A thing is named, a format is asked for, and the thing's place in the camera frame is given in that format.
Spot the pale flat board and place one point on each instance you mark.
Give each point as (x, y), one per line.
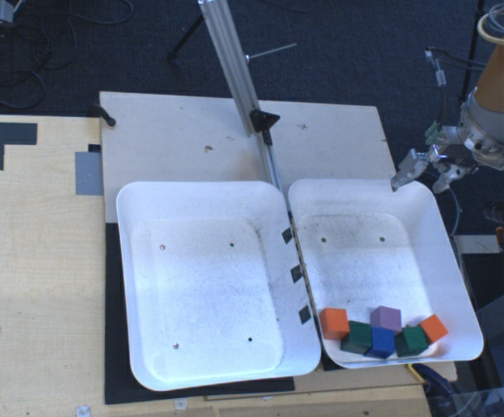
(169, 146)

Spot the dark green cube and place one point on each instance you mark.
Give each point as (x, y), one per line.
(358, 335)
(410, 341)

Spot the white plastic tray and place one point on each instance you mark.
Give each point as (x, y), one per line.
(208, 285)
(365, 267)

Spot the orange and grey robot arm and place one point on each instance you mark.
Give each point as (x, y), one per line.
(491, 85)

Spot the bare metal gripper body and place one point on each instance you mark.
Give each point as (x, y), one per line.
(473, 150)

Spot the blue cube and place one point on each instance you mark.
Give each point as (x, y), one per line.
(381, 342)

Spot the orange cube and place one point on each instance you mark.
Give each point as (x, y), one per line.
(333, 322)
(434, 328)

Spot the purple cube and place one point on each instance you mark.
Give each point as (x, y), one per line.
(386, 317)

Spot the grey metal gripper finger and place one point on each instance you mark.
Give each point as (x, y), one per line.
(446, 178)
(409, 167)

